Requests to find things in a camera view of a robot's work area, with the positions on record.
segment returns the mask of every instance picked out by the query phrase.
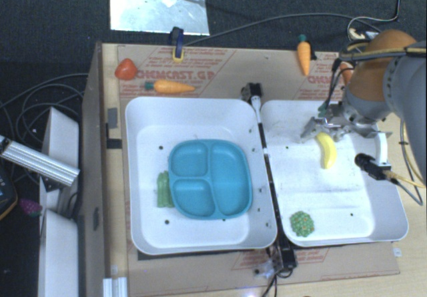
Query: black floor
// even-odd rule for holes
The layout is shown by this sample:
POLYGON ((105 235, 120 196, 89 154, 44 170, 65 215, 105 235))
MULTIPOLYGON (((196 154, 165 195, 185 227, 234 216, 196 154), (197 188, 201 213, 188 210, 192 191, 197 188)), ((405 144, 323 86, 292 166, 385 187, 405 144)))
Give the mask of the black floor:
MULTIPOLYGON (((339 13, 349 16, 391 18, 396 0, 206 0, 211 34, 273 17, 297 13, 339 13)), ((400 17, 393 23, 374 23, 380 29, 396 28, 418 40, 426 38, 426 0, 402 0, 400 17)), ((341 17, 293 17, 264 23, 200 43, 201 46, 295 49, 305 33, 315 50, 338 51, 346 42, 348 19, 341 17)), ((365 29, 359 23, 356 28, 365 29)), ((197 37, 185 37, 192 41, 197 37)), ((167 35, 111 31, 109 0, 0 0, 0 101, 48 79, 70 73, 87 73, 97 41, 166 44, 167 35)), ((61 81, 83 90, 84 78, 61 81)), ((39 92, 37 101, 60 101, 65 88, 39 92)), ((79 100, 68 101, 78 111, 79 100)), ((22 111, 23 98, 7 105, 12 122, 22 111)), ((4 109, 0 134, 13 134, 4 109)), ((43 137, 44 120, 32 128, 43 137)), ((30 145, 37 141, 26 137, 30 145)), ((13 179, 23 172, 16 168, 13 179)), ((17 180, 21 198, 38 199, 38 187, 27 178, 17 180)), ((36 296, 38 268, 38 220, 16 207, 0 221, 0 296, 36 296)))

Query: toy banana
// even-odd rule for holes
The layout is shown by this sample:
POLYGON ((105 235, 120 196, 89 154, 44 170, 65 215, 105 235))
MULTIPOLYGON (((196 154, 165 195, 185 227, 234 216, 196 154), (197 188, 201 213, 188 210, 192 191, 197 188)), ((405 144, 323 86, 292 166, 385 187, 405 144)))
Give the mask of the toy banana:
POLYGON ((316 136, 322 147, 322 167, 329 169, 336 161, 336 148, 334 140, 325 132, 319 132, 316 136))

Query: blue clamp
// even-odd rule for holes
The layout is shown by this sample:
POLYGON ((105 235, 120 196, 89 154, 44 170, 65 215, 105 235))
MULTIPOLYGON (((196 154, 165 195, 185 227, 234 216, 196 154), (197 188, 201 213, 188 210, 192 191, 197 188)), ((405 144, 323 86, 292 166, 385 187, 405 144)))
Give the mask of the blue clamp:
POLYGON ((182 62, 184 59, 184 30, 179 27, 173 27, 169 34, 167 44, 174 45, 172 58, 175 62, 182 62))

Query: blue plate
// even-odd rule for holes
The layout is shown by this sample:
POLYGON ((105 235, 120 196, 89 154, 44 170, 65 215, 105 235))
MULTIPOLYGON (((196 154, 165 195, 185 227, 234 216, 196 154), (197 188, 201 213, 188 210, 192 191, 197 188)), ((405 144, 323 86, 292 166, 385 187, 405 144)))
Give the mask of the blue plate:
POLYGON ((189 218, 234 218, 252 203, 246 156, 229 141, 202 139, 176 145, 169 155, 169 185, 175 207, 189 218))

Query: yellow banana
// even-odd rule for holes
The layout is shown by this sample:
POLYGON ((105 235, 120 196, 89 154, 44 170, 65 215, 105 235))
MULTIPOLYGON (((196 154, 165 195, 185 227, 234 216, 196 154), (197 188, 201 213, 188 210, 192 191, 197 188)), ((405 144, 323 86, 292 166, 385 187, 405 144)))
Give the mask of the yellow banana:
POLYGON ((325 132, 319 132, 316 136, 322 147, 322 167, 329 169, 336 161, 336 148, 334 140, 325 132))

